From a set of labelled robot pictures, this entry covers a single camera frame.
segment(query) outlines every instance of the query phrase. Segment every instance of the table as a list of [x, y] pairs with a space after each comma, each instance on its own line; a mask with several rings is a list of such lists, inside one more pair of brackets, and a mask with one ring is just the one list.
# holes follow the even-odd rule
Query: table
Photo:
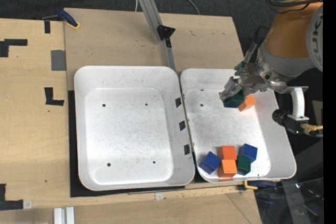
[[[218, 220], [244, 216], [236, 223], [246, 223], [247, 218], [261, 223], [253, 191], [239, 192], [237, 183], [191, 182], [185, 189], [163, 192], [160, 201], [154, 192], [70, 197], [67, 94], [73, 90], [76, 70], [85, 65], [162, 66], [165, 59], [141, 12], [65, 10], [80, 23], [78, 30], [50, 21], [48, 33], [48, 24], [41, 20], [0, 19], [0, 41], [28, 41], [27, 46], [10, 46], [8, 57], [0, 58], [0, 184], [6, 183], [6, 200], [23, 199], [32, 205], [29, 210], [0, 212], [0, 222], [20, 216], [50, 218], [55, 207], [75, 206], [76, 219], [92, 216], [102, 222], [107, 212], [117, 212], [122, 222], [123, 217], [135, 217], [136, 210], [144, 217], [155, 215], [154, 223], [158, 218], [167, 223], [197, 223], [200, 215]], [[178, 74], [191, 67], [233, 68], [242, 60], [231, 17], [160, 16], [165, 26], [176, 28], [171, 43]], [[62, 52], [66, 70], [55, 67], [54, 57]], [[64, 100], [63, 105], [46, 104], [49, 87], [53, 99]]]

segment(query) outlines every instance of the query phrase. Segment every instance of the tray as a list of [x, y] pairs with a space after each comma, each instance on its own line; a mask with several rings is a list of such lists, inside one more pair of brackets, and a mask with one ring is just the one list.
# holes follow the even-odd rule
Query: tray
[[278, 109], [275, 94], [253, 94], [256, 104], [246, 111], [225, 108], [219, 92], [229, 77], [231, 69], [186, 69], [181, 73], [181, 87], [188, 126], [200, 175], [208, 182], [219, 183], [218, 171], [210, 175], [198, 167], [205, 155], [222, 145], [234, 145], [238, 149], [245, 143], [258, 148], [257, 159], [246, 175], [236, 174], [225, 181], [285, 179], [296, 172], [296, 162], [285, 128], [272, 119]]
[[78, 173], [91, 190], [183, 186], [194, 177], [180, 82], [168, 67], [75, 74]]

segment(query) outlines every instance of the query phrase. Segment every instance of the orange cube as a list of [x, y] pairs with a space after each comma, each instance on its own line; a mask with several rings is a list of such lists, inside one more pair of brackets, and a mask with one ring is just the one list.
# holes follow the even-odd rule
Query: orange cube
[[238, 173], [236, 161], [234, 159], [223, 159], [217, 170], [220, 179], [230, 179]]
[[243, 103], [240, 104], [238, 109], [240, 111], [247, 110], [256, 103], [256, 100], [253, 98], [252, 94], [249, 94]]
[[235, 146], [221, 146], [217, 149], [217, 156], [221, 159], [237, 159]]

